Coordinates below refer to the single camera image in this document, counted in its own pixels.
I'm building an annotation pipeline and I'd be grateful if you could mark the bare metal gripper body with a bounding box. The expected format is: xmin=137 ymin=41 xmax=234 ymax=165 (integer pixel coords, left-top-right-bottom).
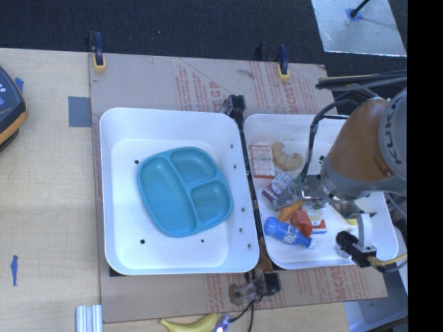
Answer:
xmin=299 ymin=174 xmax=338 ymax=210

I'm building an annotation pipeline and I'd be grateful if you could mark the brown cardboard board red print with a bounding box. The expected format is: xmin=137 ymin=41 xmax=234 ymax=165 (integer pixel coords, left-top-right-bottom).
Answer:
xmin=88 ymin=53 xmax=389 ymax=324

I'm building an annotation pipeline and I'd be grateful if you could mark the yellow banana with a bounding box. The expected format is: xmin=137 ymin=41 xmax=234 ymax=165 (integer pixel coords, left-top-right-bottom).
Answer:
xmin=159 ymin=313 xmax=219 ymax=332

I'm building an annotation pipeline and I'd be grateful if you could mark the black cylinder on white bracket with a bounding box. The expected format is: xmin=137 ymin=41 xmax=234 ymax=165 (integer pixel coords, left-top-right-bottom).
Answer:
xmin=334 ymin=212 xmax=378 ymax=268

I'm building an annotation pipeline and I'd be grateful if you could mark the thin black and white rod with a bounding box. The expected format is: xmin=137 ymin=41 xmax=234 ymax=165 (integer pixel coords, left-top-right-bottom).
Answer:
xmin=236 ymin=115 xmax=268 ymax=273

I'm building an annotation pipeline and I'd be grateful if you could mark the blue divided plate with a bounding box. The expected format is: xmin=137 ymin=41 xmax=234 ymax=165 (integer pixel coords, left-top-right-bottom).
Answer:
xmin=136 ymin=146 xmax=234 ymax=238

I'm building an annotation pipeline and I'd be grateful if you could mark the white plastic tray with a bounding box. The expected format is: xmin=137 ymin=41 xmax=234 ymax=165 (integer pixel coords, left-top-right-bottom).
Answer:
xmin=243 ymin=113 xmax=399 ymax=271
xmin=99 ymin=107 xmax=260 ymax=276

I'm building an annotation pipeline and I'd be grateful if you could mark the beige croissant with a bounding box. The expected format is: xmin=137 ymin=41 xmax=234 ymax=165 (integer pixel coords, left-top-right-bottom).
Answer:
xmin=271 ymin=141 xmax=304 ymax=171

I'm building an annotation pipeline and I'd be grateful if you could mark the black block with thin wires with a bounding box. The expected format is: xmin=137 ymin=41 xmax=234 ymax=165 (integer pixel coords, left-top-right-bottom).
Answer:
xmin=220 ymin=94 xmax=247 ymax=118
xmin=228 ymin=270 xmax=282 ymax=306

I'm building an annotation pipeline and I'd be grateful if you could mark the orange carrot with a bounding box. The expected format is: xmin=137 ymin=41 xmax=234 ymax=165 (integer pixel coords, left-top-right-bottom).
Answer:
xmin=278 ymin=199 xmax=304 ymax=223

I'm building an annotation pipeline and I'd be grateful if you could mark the orange red carton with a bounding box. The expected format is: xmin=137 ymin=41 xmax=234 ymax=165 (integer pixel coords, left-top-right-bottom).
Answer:
xmin=289 ymin=208 xmax=314 ymax=238

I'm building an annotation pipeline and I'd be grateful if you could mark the purple and white carton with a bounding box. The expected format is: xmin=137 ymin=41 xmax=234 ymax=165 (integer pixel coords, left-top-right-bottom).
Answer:
xmin=261 ymin=171 xmax=299 ymax=204

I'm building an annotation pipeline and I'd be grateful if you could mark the blue bottle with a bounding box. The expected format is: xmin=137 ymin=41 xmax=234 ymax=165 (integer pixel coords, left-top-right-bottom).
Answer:
xmin=263 ymin=216 xmax=317 ymax=250

